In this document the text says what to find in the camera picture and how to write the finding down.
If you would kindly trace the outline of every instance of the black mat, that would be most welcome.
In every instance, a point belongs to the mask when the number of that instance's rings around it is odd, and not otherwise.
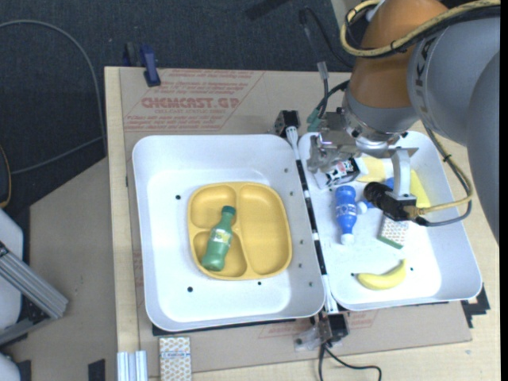
[[[298,22],[304,6],[319,16],[335,44],[330,0],[0,0],[0,23],[38,20],[69,33],[90,57],[104,101],[103,68],[122,65],[128,41],[150,44],[159,67],[315,71]],[[330,71],[348,70],[322,41],[317,48]],[[0,28],[0,145],[11,170],[51,159],[101,133],[94,85],[79,50],[40,25]],[[104,155],[99,140],[13,175],[6,211],[16,214]]]

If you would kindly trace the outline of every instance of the blue clip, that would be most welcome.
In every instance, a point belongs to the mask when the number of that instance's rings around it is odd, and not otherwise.
[[[146,83],[149,87],[159,86],[160,78],[157,73],[156,66],[156,54],[154,53],[152,47],[147,44],[142,44],[140,47],[140,59],[141,64],[146,67],[146,71],[144,71],[144,78],[146,79]]]

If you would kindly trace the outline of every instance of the banana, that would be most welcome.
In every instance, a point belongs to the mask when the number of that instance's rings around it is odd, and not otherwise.
[[[390,289],[399,285],[406,277],[406,259],[401,260],[397,267],[392,268],[384,274],[377,275],[368,272],[361,272],[356,275],[358,282],[364,287],[374,291]]]

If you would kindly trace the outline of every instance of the green bottle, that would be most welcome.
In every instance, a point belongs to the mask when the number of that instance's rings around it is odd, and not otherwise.
[[[206,253],[201,260],[201,265],[209,271],[222,271],[224,268],[224,258],[231,246],[233,231],[231,221],[237,211],[232,206],[222,208],[221,221],[212,228],[208,243],[206,244]]]

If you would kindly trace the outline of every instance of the divided yellow plate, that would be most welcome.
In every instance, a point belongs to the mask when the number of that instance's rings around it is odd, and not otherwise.
[[[229,205],[233,219],[233,241],[222,271],[206,270],[201,264],[210,230]],[[197,189],[187,207],[190,248],[195,263],[205,274],[217,279],[260,279],[277,275],[291,261],[289,223],[279,194],[267,185],[254,182],[215,183]]]

